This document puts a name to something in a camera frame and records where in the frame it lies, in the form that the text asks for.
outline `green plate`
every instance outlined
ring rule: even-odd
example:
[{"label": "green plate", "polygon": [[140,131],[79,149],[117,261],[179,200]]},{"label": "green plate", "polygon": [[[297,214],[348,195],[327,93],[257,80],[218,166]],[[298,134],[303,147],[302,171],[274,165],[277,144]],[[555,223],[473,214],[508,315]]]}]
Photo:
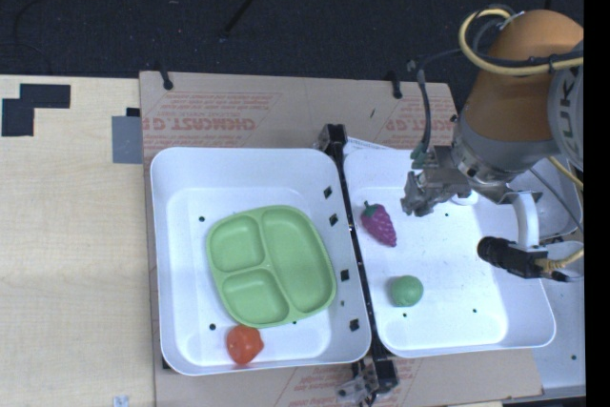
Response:
[{"label": "green plate", "polygon": [[241,324],[264,328],[326,309],[336,293],[333,265],[312,220],[269,206],[216,222],[206,252],[222,302]]}]

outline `toy tomato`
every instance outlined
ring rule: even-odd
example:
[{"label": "toy tomato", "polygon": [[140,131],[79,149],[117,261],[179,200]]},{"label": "toy tomato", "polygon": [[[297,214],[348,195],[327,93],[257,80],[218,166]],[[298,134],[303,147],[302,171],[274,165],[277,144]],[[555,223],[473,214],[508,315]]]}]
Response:
[{"label": "toy tomato", "polygon": [[227,334],[227,350],[233,361],[240,365],[250,363],[258,355],[265,344],[260,338],[260,332],[253,327],[239,324]]}]

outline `cardboard sheet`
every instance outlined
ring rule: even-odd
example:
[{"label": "cardboard sheet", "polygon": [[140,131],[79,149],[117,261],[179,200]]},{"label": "cardboard sheet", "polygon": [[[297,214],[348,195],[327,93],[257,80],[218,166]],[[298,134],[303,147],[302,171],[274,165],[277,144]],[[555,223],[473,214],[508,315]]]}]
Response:
[{"label": "cardboard sheet", "polygon": [[[159,72],[140,73],[143,161],[147,201],[156,401],[159,407],[234,405],[296,407],[345,405],[335,388],[350,365],[181,376],[163,368],[158,331],[156,256],[150,164],[172,146],[311,148],[326,124],[343,124],[348,136],[412,149],[424,127],[421,93],[402,82],[395,99],[389,82],[170,72],[166,91]],[[431,144],[451,141],[456,109],[445,84],[428,84]],[[375,405],[425,407],[536,396],[541,382],[528,350],[396,358],[399,384]]]}]

